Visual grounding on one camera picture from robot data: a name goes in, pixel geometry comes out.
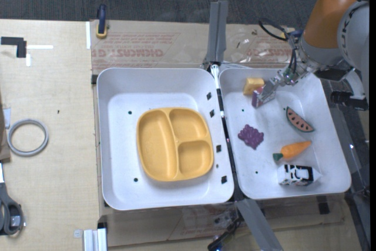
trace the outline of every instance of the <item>scissors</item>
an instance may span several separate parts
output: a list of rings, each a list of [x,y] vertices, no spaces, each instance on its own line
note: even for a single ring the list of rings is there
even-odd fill
[[[24,214],[21,206],[12,200],[6,192],[2,163],[0,162],[0,233],[14,235],[22,229],[23,223]]]

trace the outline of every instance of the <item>table surface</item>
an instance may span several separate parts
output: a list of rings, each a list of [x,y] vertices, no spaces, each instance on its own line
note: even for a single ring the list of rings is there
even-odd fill
[[[15,46],[0,45],[0,91],[11,123],[24,118],[48,128],[47,147],[33,157],[12,154],[4,162],[9,195],[22,205],[26,227],[17,237],[0,236],[1,250],[82,250],[76,230],[96,229],[99,219],[95,116],[91,51],[86,22],[1,20],[1,36],[23,37],[31,49],[31,66],[16,58]],[[13,143],[32,149],[43,139],[35,126],[18,129]],[[341,223],[302,229],[279,229],[285,250],[361,250],[345,202],[338,203]],[[163,242],[113,250],[206,250],[211,238]],[[248,237],[252,250],[254,239]]]

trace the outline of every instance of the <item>white plastic tray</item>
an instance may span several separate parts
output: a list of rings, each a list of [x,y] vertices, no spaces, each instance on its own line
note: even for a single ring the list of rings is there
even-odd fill
[[[251,96],[243,95],[246,78],[267,81],[276,72],[277,69],[231,68],[220,74],[226,123],[240,189],[256,200],[345,192],[350,187],[351,175],[317,77],[309,74],[294,87],[280,87],[274,100],[257,109],[251,105]],[[294,129],[286,118],[284,108],[287,106],[309,122],[315,131],[302,133]],[[264,133],[264,141],[256,150],[237,137],[245,124]],[[283,145],[309,139],[312,145],[290,162],[312,166],[322,177],[308,186],[278,184],[277,168],[286,161],[275,162],[272,153],[279,152]]]
[[[198,68],[110,68],[100,73],[97,90],[102,189],[110,207],[133,210],[201,205],[231,198],[234,182],[211,74]],[[214,147],[214,164],[207,174],[159,182],[144,172],[137,154],[137,121],[146,111],[163,107],[194,109],[205,118]]]

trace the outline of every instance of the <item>black scissors handle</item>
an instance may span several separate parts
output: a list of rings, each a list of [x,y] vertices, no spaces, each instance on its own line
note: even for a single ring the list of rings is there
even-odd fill
[[[12,226],[12,216],[20,217],[18,226]],[[24,214],[20,205],[9,197],[5,183],[0,183],[0,230],[3,229],[7,235],[14,235],[21,230],[23,223]]]

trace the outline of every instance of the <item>yellow cube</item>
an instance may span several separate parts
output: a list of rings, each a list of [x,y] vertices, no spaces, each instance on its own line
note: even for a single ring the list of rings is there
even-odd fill
[[[264,80],[261,78],[247,78],[244,85],[243,94],[251,95],[253,91],[259,87],[264,86]]]

